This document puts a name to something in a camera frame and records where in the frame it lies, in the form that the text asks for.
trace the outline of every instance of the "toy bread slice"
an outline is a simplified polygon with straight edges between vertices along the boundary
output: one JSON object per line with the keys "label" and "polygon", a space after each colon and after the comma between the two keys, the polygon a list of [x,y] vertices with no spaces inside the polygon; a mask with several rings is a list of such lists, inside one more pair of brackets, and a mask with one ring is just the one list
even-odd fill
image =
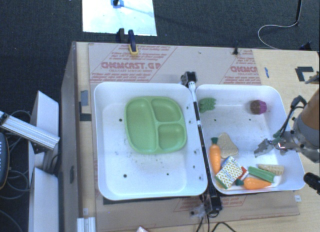
{"label": "toy bread slice", "polygon": [[258,164],[258,168],[271,172],[275,175],[281,175],[285,171],[285,167],[283,165],[276,164]]}
{"label": "toy bread slice", "polygon": [[238,154],[237,146],[232,142],[229,135],[225,132],[219,135],[217,145],[220,147],[221,157],[223,159]]}

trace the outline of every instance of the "black carpet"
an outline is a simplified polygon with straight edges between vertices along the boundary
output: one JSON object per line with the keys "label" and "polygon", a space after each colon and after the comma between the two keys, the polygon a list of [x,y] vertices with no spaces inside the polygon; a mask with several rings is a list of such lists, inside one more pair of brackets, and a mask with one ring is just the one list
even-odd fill
{"label": "black carpet", "polygon": [[[153,0],[158,36],[137,36],[141,44],[265,48],[257,36],[266,24],[295,22],[298,0]],[[320,0],[303,0],[298,26],[265,28],[262,38],[279,49],[311,42],[319,51]],[[0,110],[32,111],[37,90],[60,101],[72,41],[115,42],[113,34],[82,31],[82,0],[0,0]],[[12,153],[25,171],[26,144]],[[28,194],[0,199],[0,210],[28,230]],[[16,231],[0,213],[0,231]]]}

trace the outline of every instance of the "orange carrot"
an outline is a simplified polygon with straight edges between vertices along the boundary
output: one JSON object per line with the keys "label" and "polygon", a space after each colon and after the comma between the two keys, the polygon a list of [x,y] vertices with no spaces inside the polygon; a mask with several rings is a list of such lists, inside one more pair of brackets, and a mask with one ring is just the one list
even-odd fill
{"label": "orange carrot", "polygon": [[212,138],[212,145],[209,149],[209,156],[211,167],[213,169],[214,174],[216,175],[221,168],[221,150],[220,147],[216,144],[216,138]]}
{"label": "orange carrot", "polygon": [[252,177],[245,178],[243,182],[246,190],[259,190],[271,185],[268,181]]}

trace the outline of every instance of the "blue clamp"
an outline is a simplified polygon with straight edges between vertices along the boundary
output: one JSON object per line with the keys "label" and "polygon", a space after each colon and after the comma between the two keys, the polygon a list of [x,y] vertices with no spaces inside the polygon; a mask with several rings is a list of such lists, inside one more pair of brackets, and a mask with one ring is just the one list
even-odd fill
{"label": "blue clamp", "polygon": [[136,45],[136,39],[135,39],[135,34],[134,31],[132,29],[130,29],[128,31],[128,35],[129,35],[129,51],[132,55],[137,55],[138,54],[138,48]]}

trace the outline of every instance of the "green divided plate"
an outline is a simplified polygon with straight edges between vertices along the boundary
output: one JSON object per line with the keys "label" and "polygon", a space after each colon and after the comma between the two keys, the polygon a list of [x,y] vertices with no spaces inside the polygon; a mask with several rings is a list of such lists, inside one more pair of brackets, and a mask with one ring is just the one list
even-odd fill
{"label": "green divided plate", "polygon": [[141,154],[174,152],[187,141],[183,113],[168,97],[131,99],[125,106],[124,122],[129,144]]}

